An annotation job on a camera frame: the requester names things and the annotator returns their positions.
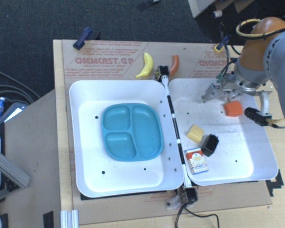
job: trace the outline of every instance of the yellow block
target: yellow block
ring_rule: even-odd
[[[195,143],[199,143],[203,135],[204,135],[204,130],[195,124],[191,127],[190,131],[187,133],[187,137],[193,140]]]

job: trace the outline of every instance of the yellow banana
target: yellow banana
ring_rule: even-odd
[[[146,77],[148,76],[153,68],[153,58],[149,53],[144,53],[143,54],[143,59],[144,59],[144,66],[141,70],[141,72],[138,75],[135,75],[135,78],[139,77]]]

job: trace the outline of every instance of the blue plate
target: blue plate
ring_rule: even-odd
[[[101,119],[104,146],[119,161],[146,161],[163,148],[162,128],[154,109],[146,104],[115,104]]]

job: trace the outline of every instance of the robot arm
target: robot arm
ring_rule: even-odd
[[[251,34],[242,33],[240,27],[249,22],[257,24]],[[237,33],[247,41],[235,60],[233,72],[223,74],[218,80],[219,85],[210,85],[202,101],[220,94],[228,95],[229,99],[242,94],[261,96],[256,89],[270,80],[278,91],[285,118],[285,21],[276,17],[252,19],[240,23]]]

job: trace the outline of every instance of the orange block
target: orange block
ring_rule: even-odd
[[[239,101],[228,102],[224,105],[227,116],[239,116],[243,114],[243,108]]]

